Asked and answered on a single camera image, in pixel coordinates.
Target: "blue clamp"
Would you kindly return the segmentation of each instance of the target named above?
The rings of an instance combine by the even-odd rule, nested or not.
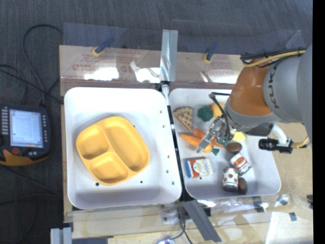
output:
[[[206,64],[210,64],[212,62],[212,55],[215,51],[215,48],[217,46],[217,43],[216,42],[213,42],[213,44],[211,45],[211,47],[208,47],[205,51],[205,54],[204,54],[204,59],[203,61],[206,63]]]
[[[95,47],[93,50],[92,50],[92,54],[96,57],[100,56],[101,54],[104,53],[105,51],[105,48],[106,47],[110,47],[111,44],[114,42],[114,39],[113,37],[110,37],[108,39],[106,39],[105,41],[103,41],[99,46]]]

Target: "toy carrot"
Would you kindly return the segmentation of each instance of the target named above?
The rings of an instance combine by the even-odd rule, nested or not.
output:
[[[205,136],[205,132],[203,132],[202,130],[200,130],[200,129],[198,129],[198,128],[194,128],[193,130],[192,130],[192,133],[193,133],[193,135],[195,135],[195,136],[197,136],[197,137],[199,137],[199,138],[203,138],[204,136]],[[212,141],[211,141],[211,145],[212,146],[218,146],[218,147],[223,147],[223,145],[222,144],[219,144],[218,142],[217,142],[217,139],[214,137],[213,139],[212,139]]]
[[[192,146],[197,147],[201,142],[199,137],[189,136],[185,134],[180,134],[181,138],[183,138],[186,142],[190,143]],[[212,151],[212,145],[208,144],[208,146],[203,150],[203,152],[207,153]]]

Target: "yellow plate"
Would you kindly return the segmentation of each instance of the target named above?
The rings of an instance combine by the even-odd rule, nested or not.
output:
[[[150,161],[149,149],[141,135],[120,116],[87,127],[78,135],[76,147],[90,174],[104,185],[130,179]]]

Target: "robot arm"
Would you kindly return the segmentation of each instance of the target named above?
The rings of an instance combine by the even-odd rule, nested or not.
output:
[[[258,67],[254,59],[241,71],[221,117],[210,125],[197,148],[200,153],[213,137],[226,145],[236,131],[247,135],[277,137],[260,140],[266,150],[290,153],[292,141],[274,122],[303,123],[312,145],[312,45],[303,55],[286,56]],[[215,94],[209,97],[217,103]]]

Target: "white can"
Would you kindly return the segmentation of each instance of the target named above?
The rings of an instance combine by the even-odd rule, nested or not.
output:
[[[240,175],[243,175],[247,172],[252,165],[247,162],[247,160],[243,157],[243,155],[239,152],[235,154],[230,160],[229,163],[238,169]]]
[[[227,192],[235,192],[238,190],[238,170],[236,168],[224,168],[222,189]]]

